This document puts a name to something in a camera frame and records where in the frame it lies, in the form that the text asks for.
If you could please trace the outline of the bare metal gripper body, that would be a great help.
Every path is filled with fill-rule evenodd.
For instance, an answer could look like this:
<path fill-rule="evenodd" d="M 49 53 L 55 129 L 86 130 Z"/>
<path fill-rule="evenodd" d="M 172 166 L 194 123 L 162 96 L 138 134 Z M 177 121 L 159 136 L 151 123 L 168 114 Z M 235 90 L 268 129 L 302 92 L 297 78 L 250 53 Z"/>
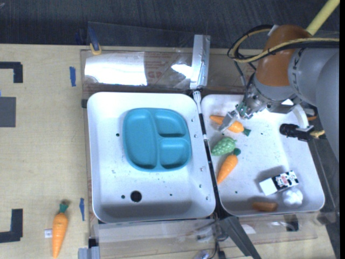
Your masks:
<path fill-rule="evenodd" d="M 237 105 L 237 111 L 241 118 L 252 118 L 255 113 L 265 109 L 270 102 L 260 93 L 254 83 L 249 83 L 242 101 Z"/>

